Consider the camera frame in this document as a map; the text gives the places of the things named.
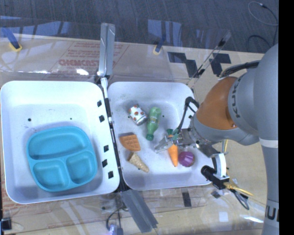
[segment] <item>table surface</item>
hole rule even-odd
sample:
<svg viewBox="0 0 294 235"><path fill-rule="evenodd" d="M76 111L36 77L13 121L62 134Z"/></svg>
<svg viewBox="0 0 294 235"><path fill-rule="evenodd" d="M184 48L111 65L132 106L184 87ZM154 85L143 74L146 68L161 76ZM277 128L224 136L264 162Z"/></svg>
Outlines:
<svg viewBox="0 0 294 235"><path fill-rule="evenodd" d="M31 44L37 43L39 46L41 41L48 41L48 39L32 40ZM83 40L83 42L97 43L87 40ZM25 45L25 49L27 48L29 50L29 41L26 44L28 45L27 47ZM71 43L65 42L63 44L61 48L65 48L67 44ZM149 59L148 62L144 62L146 61L147 51L152 50L153 46L128 43L116 44L117 51L114 56L114 71L122 79L128 79L126 72L130 66L136 65L135 71L140 68L140 72L148 69L152 71L155 67L166 66L169 67L171 79L173 78L176 82L186 82L189 80L189 76L185 63L170 62L167 58L168 52L184 53L188 60L195 60L197 64L203 63L204 57L209 56L211 53L211 50L208 49L163 47L160 58L158 57L155 60ZM46 69L46 64L49 64L49 69L54 69L55 60L52 60L52 58L59 60L59 57L64 55L63 52L59 52L58 55L54 53L51 55L50 51L44 51L40 53L40 55L44 55L44 58L41 57L38 60L34 60L33 58L37 57L37 53L39 52L35 52L30 56L30 51L28 51L27 58L20 58L19 54L18 62L10 62L7 65L7 58L11 58L11 55L6 55L6 52L10 52L10 50L6 49L6 47L0 48L0 87L10 79L15 79L10 77L11 70L8 71L7 68L15 71L17 69L23 69L21 71L25 71L25 69L29 69L32 65L29 61L32 61L35 65L31 67L45 66L44 69ZM72 56L72 52L69 54L66 51L65 55ZM260 60L263 54L221 50L219 56L227 60L223 63L222 59L215 59L218 65L224 70L233 65ZM239 76L242 73L244 71L240 71L234 75ZM217 81L218 78L213 74L213 69L209 65L193 87L196 100L202 102L205 95ZM120 205L120 196L118 193L30 205L20 205L13 202L5 190L1 143L2 136L0 135L3 217L11 218L12 221L12 229L5 231L4 234L22 233L39 235L50 234L51 232L52 234L94 234L94 231L96 231L96 234L107 234L106 220L111 214L109 224L119 225L118 213L113 213ZM220 150L221 144L217 144L216 149ZM222 234L225 231L232 232L231 234L261 233L267 200L266 170L261 146L259 143L242 146L229 141L227 151L228 153L225 158L231 178L241 188L254 194L254 196L249 198L250 210L247 211L244 209L231 192L228 190L217 190L211 184L206 186L141 191L140 194L158 221L157 228L147 233L148 235ZM216 195L213 196L211 193L214 191L220 197L216 198ZM128 211L120 211L120 221L124 229L124 234L140 234L138 227Z"/></svg>

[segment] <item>black cable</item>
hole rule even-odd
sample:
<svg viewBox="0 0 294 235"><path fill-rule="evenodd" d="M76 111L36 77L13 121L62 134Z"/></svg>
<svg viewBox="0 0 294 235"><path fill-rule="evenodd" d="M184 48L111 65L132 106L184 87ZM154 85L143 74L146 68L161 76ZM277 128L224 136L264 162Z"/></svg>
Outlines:
<svg viewBox="0 0 294 235"><path fill-rule="evenodd" d="M184 122L184 118L185 118L185 115L186 115L187 108L190 108L193 112L195 112L190 107L190 103L193 103L197 108L199 108L199 103L195 99L193 99L191 96L189 96L189 97L187 97L185 99L184 112L183 112L182 120L181 120L179 126L177 127L177 134L179 134L181 129L182 129L182 125L183 125L183 122Z"/></svg>
<svg viewBox="0 0 294 235"><path fill-rule="evenodd" d="M109 226L109 220L110 218L113 216L113 214L115 214L116 212L118 212L118 219L119 219L119 226L121 228L121 216L120 216L120 210L124 210L125 212L127 212L128 210L126 209L125 205L122 205L121 207L117 208L113 213L111 213L107 220L106 220L106 228L108 229L108 231L110 230L110 226Z"/></svg>
<svg viewBox="0 0 294 235"><path fill-rule="evenodd" d="M220 74L220 78L223 78L225 76L229 76L237 71L243 70L243 69L253 69L253 68L257 68L259 65L259 61L252 61L252 62L248 62L242 65L234 65L231 66L225 70L223 70Z"/></svg>
<svg viewBox="0 0 294 235"><path fill-rule="evenodd" d="M251 12L251 10L250 10L250 5L251 5L252 3L258 4L258 5L260 5L262 8L267 9L267 10L273 15L273 17L275 18L276 23L267 23L267 22L262 21L262 20L260 20L259 18L257 18L257 17ZM251 35L251 36L249 36L248 39L247 39L247 41L246 41L246 48L247 48L247 51L250 52L250 50L249 50L249 41L250 41L251 38L259 38L259 39L263 40L263 41L269 46L269 48L272 47L272 46L275 44L275 38L276 38L276 34L277 34L277 32L278 32L278 27L279 27L279 21L278 21L277 16L276 16L276 15L273 13L273 11L270 10L267 6L265 6L264 4L262 4L262 3L260 3L260 2L256 2L256 1L252 1L252 2L250 2L250 3L248 4L248 11L249 11L249 13L250 13L250 14L251 14L256 20L258 20L259 22L261 22L261 23L263 23L263 24L266 24L266 25L269 25L269 26L275 26L276 28L275 28L275 32L274 32L274 37L273 37L272 44L270 44L270 43L269 43L265 38L263 38L262 36L259 36L259 35Z"/></svg>

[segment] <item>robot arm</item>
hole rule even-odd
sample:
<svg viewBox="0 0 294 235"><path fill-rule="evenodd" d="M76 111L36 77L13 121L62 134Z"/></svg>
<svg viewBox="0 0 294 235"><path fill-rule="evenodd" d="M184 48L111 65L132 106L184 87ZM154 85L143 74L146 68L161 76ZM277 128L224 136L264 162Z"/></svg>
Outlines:
<svg viewBox="0 0 294 235"><path fill-rule="evenodd" d="M267 51L256 68L247 69L241 77L222 77L199 106L189 128L177 134L177 145L195 144L214 159L215 168L204 166L201 173L217 188L225 188L224 183L229 179L224 154L212 145L225 139L242 145L259 141L268 182L263 235L279 234L278 45Z"/></svg>

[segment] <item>purple onion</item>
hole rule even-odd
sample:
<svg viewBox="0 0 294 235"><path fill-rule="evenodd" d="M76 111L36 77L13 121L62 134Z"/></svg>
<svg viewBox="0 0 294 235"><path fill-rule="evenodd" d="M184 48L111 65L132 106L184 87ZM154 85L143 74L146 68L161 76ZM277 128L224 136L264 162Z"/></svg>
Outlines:
<svg viewBox="0 0 294 235"><path fill-rule="evenodd" d="M190 151L182 151L178 155L178 161L184 167L191 167L195 163L195 156Z"/></svg>

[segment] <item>orange carrot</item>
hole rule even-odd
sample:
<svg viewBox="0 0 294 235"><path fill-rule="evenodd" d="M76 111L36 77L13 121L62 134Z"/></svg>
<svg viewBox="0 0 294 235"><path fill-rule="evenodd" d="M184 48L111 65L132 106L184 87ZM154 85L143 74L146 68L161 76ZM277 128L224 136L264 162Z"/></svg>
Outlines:
<svg viewBox="0 0 294 235"><path fill-rule="evenodd" d="M178 162L178 152L177 152L177 145L173 144L169 149L168 153L171 157L172 163L175 167L177 167Z"/></svg>

